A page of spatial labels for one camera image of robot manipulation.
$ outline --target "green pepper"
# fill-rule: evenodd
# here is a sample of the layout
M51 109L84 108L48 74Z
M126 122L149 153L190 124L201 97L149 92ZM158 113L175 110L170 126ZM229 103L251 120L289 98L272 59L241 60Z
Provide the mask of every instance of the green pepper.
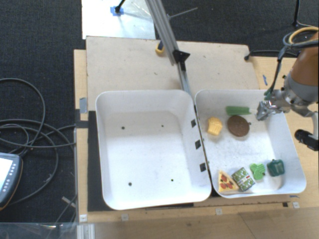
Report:
M273 159L267 164L267 167L271 176L278 176L285 173L284 163L281 159Z

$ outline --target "pizza slice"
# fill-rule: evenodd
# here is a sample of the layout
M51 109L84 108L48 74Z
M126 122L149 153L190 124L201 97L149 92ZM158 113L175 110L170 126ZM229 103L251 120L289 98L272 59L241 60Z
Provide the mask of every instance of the pizza slice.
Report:
M224 171L219 171L218 174L219 192L238 190L236 182Z

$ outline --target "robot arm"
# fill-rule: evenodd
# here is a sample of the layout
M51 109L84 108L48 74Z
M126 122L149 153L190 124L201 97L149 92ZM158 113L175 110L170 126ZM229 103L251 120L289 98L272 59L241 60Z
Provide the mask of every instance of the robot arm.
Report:
M308 109L310 104L318 102L318 28L303 28L305 31L316 31L308 41L310 47L300 52L293 68L285 78L284 86L280 90L270 88L265 94L265 100L259 103L257 108L257 120L265 120L271 114L287 113L295 111L303 117L311 117L314 123L314 132L311 134L299 129L295 137L309 148L318 150L318 112ZM304 30L300 29L290 35L289 42L293 45L292 39Z

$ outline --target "screen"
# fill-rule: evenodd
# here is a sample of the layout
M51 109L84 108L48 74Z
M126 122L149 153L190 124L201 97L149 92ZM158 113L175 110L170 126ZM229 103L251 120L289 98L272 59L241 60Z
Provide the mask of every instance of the screen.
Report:
M6 176L11 168L12 160L0 157L0 189L2 188Z

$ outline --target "brown round object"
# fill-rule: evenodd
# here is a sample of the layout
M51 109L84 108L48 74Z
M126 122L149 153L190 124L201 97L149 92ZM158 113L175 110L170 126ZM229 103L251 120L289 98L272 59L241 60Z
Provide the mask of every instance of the brown round object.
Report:
M238 115L232 116L227 121L228 130L235 136L245 136L249 132L248 122Z

